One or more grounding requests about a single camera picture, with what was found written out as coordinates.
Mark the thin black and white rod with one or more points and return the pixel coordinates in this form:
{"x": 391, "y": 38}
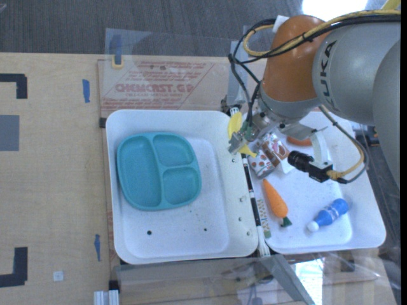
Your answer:
{"x": 252, "y": 199}

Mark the flat orange round toy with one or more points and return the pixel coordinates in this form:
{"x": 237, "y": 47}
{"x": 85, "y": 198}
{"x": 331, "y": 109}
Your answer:
{"x": 300, "y": 142}

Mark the narrow patterned packet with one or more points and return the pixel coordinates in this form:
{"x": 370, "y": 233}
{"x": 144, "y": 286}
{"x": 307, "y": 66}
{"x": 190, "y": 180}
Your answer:
{"x": 264, "y": 216}

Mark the blue and white bowling pin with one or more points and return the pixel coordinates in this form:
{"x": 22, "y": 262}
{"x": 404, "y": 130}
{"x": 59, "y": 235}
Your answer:
{"x": 330, "y": 213}

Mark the white plastic tray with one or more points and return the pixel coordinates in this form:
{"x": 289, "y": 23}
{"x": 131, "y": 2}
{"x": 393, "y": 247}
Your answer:
{"x": 178, "y": 230}
{"x": 311, "y": 202}

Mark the teal divided plate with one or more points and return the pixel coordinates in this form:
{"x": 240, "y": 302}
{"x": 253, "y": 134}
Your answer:
{"x": 155, "y": 170}

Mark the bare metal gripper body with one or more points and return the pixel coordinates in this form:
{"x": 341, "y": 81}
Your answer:
{"x": 266, "y": 126}

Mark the brown and white printed carton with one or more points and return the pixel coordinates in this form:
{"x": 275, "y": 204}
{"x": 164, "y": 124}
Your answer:
{"x": 278, "y": 149}

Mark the orange carrot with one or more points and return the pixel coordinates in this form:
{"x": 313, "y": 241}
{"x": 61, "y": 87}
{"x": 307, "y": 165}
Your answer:
{"x": 275, "y": 202}

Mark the white can with red print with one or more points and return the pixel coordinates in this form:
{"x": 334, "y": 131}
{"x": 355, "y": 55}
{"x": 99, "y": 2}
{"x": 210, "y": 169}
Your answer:
{"x": 261, "y": 167}

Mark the black cylinder on white bracket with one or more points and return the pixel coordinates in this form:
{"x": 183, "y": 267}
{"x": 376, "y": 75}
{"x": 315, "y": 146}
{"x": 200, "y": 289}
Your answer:
{"x": 306, "y": 162}

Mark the yellow banana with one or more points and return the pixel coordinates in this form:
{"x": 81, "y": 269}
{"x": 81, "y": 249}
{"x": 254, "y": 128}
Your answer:
{"x": 235, "y": 122}

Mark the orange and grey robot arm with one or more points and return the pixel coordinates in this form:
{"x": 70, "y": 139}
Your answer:
{"x": 334, "y": 71}

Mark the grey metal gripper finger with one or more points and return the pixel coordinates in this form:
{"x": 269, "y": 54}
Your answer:
{"x": 236, "y": 142}

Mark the brown cardboard board, red print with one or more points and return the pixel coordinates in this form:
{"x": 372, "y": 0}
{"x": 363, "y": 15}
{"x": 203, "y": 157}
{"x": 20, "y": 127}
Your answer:
{"x": 159, "y": 84}

